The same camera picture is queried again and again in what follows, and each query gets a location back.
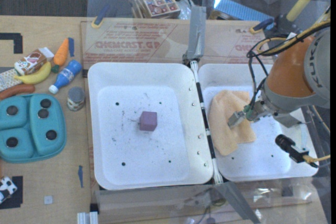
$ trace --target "toy carrot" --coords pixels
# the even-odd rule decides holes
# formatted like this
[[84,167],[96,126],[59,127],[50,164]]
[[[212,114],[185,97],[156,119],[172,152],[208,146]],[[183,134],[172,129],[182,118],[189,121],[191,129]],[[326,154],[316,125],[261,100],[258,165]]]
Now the toy carrot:
[[65,64],[67,58],[68,58],[68,52],[69,52],[69,39],[66,38],[61,46],[59,46],[58,51],[55,53],[54,56],[54,66],[51,69],[52,72],[58,73],[59,67]]

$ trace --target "white bottle cap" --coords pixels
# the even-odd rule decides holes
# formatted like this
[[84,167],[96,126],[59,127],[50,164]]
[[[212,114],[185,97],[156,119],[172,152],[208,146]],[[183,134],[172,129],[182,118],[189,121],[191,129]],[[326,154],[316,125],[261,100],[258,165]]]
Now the white bottle cap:
[[58,88],[55,85],[51,85],[49,87],[49,92],[56,94],[58,92]]

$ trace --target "banana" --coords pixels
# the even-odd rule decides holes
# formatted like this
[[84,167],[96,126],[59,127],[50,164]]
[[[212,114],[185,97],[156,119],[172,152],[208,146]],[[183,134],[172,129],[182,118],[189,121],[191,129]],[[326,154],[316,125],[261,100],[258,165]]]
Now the banana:
[[51,72],[51,63],[46,62],[35,73],[25,76],[14,76],[14,78],[21,80],[24,84],[38,84],[44,81],[49,76],[50,72]]

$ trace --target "blue muffin tray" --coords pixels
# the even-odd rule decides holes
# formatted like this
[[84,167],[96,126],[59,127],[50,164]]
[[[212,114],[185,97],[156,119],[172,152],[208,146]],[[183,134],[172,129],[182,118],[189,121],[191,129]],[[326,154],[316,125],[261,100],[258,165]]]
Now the blue muffin tray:
[[67,140],[57,99],[48,94],[10,97],[0,102],[0,158],[27,163],[60,153]]

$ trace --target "white tray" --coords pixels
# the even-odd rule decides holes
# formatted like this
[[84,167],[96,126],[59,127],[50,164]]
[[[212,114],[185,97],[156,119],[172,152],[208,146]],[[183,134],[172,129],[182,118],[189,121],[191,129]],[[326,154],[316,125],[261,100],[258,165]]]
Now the white tray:
[[[265,77],[260,65],[254,65],[257,84]],[[213,97],[222,90],[249,91],[252,97],[252,79],[247,65],[207,64],[200,67],[198,76],[208,114]],[[293,113],[301,122],[305,122],[301,110]],[[234,182],[267,180],[289,177],[313,176],[318,169],[306,163],[295,163],[275,143],[279,134],[284,134],[301,146],[301,137],[306,139],[305,147],[309,155],[316,153],[306,125],[286,128],[272,117],[262,118],[251,124],[257,139],[252,143],[239,144],[238,149],[227,156],[215,150],[220,173]]]
[[[180,64],[111,63],[88,72],[94,171],[109,190],[203,184],[213,175],[192,71]],[[153,132],[142,111],[158,113]]]

